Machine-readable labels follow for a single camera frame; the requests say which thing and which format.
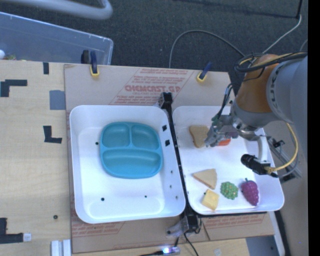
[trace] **white divided tray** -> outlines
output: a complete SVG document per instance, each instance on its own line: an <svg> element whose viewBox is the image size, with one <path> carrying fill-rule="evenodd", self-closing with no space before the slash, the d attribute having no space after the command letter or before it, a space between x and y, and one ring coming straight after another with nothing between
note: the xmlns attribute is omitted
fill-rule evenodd
<svg viewBox="0 0 320 256"><path fill-rule="evenodd" d="M257 142L249 142L238 137L231 139L229 145L225 146L204 146L203 148L194 146L189 126L206 125L209 128L212 123L211 118L218 113L220 108L220 106L180 106L174 110L172 115L190 206L202 215L279 210L284 204L284 194L279 179L270 175L257 175L241 163L243 154L258 155ZM225 107L223 114L227 115L229 112L230 107ZM270 151L268 160L273 165ZM211 168L216 169L217 172L217 184L213 191L219 194L219 202L215 211L201 204L208 187L192 176L195 172ZM259 203L257 206L252 206L247 202L241 192L240 185L245 178L255 181L258 185ZM231 182L239 188L237 198L227 199L220 193L220 186L223 182Z"/></svg>
<svg viewBox="0 0 320 256"><path fill-rule="evenodd" d="M185 209L175 148L166 113L156 106L81 105L70 113L75 210L86 223L178 216ZM100 159L100 135L114 122L136 122L159 135L163 164L156 175L127 179L108 174Z"/></svg>

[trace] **wooden table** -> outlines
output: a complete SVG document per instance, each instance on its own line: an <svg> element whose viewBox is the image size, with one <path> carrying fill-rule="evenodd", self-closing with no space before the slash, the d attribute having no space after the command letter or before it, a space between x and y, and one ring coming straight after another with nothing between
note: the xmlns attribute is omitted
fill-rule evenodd
<svg viewBox="0 0 320 256"><path fill-rule="evenodd" d="M71 239L70 191L66 111L50 110L49 92L65 90L64 65L0 60L0 81L26 80L10 86L0 97L0 218L7 218L7 234L31 233L30 242L0 244L0 255L50 255L51 241ZM43 126L61 143L44 143ZM181 255L195 255L189 244L179 244ZM246 239L194 243L198 254L248 256ZM82 255L138 256L159 247L135 248Z"/></svg>

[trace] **blue divided plate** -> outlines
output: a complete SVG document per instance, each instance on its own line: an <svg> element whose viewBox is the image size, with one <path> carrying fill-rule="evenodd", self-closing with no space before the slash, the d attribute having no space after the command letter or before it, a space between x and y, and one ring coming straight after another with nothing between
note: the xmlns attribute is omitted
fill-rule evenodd
<svg viewBox="0 0 320 256"><path fill-rule="evenodd" d="M156 175L163 165L158 133L137 122L113 122L100 136L100 158L107 173L125 179Z"/></svg>

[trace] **cheese slice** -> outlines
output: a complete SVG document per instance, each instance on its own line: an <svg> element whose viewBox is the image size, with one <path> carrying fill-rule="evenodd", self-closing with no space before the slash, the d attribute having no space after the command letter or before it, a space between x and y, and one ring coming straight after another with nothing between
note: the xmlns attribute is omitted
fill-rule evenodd
<svg viewBox="0 0 320 256"><path fill-rule="evenodd" d="M207 189L205 196L203 197L201 204L205 207L210 208L211 210L216 210L218 207L219 195L210 189Z"/></svg>
<svg viewBox="0 0 320 256"><path fill-rule="evenodd" d="M215 189L217 185L216 169L206 169L192 174L192 176L199 182L205 184L210 189Z"/></svg>
<svg viewBox="0 0 320 256"><path fill-rule="evenodd" d="M205 125L191 125L189 126L189 132L193 139L193 144L197 148L202 148L205 146L205 139L207 138L207 133L209 128Z"/></svg>

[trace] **toy food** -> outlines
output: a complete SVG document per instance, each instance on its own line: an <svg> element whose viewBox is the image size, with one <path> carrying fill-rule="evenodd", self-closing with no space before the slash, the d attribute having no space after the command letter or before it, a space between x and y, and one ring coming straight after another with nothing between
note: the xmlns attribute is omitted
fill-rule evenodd
<svg viewBox="0 0 320 256"><path fill-rule="evenodd" d="M234 200L238 197L238 190L238 187L229 181L221 183L220 193L228 199Z"/></svg>
<svg viewBox="0 0 320 256"><path fill-rule="evenodd" d="M193 139L193 144L197 148L202 148L205 146L205 139L207 138L207 133L209 128L205 125L191 125L189 126L189 132Z"/></svg>
<svg viewBox="0 0 320 256"><path fill-rule="evenodd" d="M201 204L210 208L211 210L216 210L218 207L219 195L210 189L207 189L205 195L201 201Z"/></svg>
<svg viewBox="0 0 320 256"><path fill-rule="evenodd" d="M216 169L206 169L195 172L192 176L199 182L205 184L211 189L215 189L217 185L217 172Z"/></svg>
<svg viewBox="0 0 320 256"><path fill-rule="evenodd" d="M241 191L245 199L252 204L257 206L259 202L259 190L258 185L253 180L248 180L245 178L245 182L241 184Z"/></svg>

